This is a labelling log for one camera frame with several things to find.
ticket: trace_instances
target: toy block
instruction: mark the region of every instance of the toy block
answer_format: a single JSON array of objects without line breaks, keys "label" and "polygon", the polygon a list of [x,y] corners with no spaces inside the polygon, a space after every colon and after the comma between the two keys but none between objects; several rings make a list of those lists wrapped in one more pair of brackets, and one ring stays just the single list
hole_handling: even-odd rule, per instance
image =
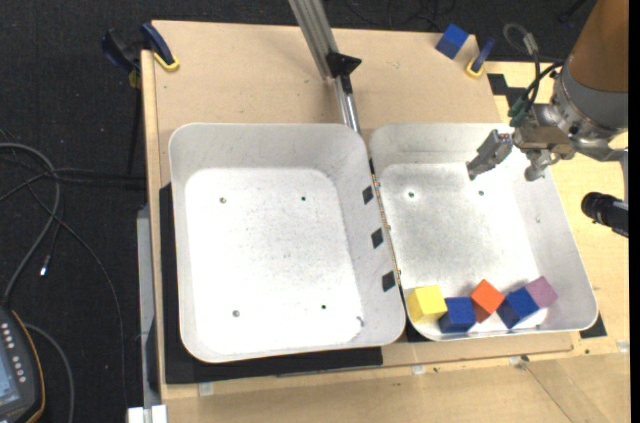
[{"label": "toy block", "polygon": [[538,307],[549,307],[558,298],[558,294],[547,281],[545,276],[538,277],[528,283],[525,288]]},{"label": "toy block", "polygon": [[407,295],[407,309],[414,323],[435,322],[447,312],[440,286],[422,286]]},{"label": "toy block", "polygon": [[489,281],[483,279],[471,292],[471,302],[478,322],[484,322],[500,307],[504,295]]},{"label": "toy block", "polygon": [[498,314],[507,328],[511,329],[539,309],[540,306],[523,286],[505,297],[498,308]]},{"label": "toy block", "polygon": [[438,320],[443,333],[467,332],[476,323],[470,297],[448,297],[447,312]]},{"label": "toy block", "polygon": [[467,37],[469,37],[467,32],[452,23],[442,34],[438,44],[436,44],[436,50],[453,60]]}]

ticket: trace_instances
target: black carpet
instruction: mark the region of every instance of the black carpet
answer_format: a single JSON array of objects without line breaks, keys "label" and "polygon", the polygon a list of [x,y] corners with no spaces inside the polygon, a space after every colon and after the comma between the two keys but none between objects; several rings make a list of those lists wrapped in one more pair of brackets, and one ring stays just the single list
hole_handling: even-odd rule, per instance
[{"label": "black carpet", "polygon": [[[565,58],[595,2],[588,1],[561,23],[558,16],[575,1],[326,0],[326,10],[334,27],[442,31],[455,23],[476,34],[481,43],[495,37],[490,58],[526,60],[502,37],[503,26],[522,24],[536,36],[544,55]],[[127,168],[135,91],[126,73],[102,56],[105,30],[116,27],[134,41],[140,37],[140,24],[151,19],[295,24],[286,0],[0,0],[0,15],[0,129],[43,152],[56,167],[112,174],[123,174]],[[16,168],[14,160],[0,153],[0,198],[23,176],[32,175],[25,167]],[[21,154],[18,160],[37,165]],[[138,147],[134,174],[143,176],[143,166]],[[50,182],[37,182],[34,191],[51,205]],[[11,297],[11,307],[24,320],[46,329],[69,356],[78,422],[120,422],[125,404],[142,404],[135,218],[144,202],[141,190],[64,186],[63,220],[94,249],[117,293],[126,402],[114,299],[104,273],[77,239],[60,230],[49,273],[42,278],[40,266],[53,242],[49,234]],[[27,190],[0,200],[0,290],[46,218]],[[62,362],[45,341],[35,341],[48,389],[42,421],[66,421],[68,389]]]}]

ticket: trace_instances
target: black bracket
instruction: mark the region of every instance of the black bracket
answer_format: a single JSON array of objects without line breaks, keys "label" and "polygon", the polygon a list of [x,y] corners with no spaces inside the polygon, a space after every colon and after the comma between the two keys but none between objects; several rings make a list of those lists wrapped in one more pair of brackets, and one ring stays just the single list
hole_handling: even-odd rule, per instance
[{"label": "black bracket", "polygon": [[362,59],[350,57],[349,55],[344,55],[343,53],[330,51],[327,54],[327,64],[329,64],[331,76],[333,76],[334,78],[340,78],[342,90],[346,94],[353,94],[350,75],[361,63]]}]

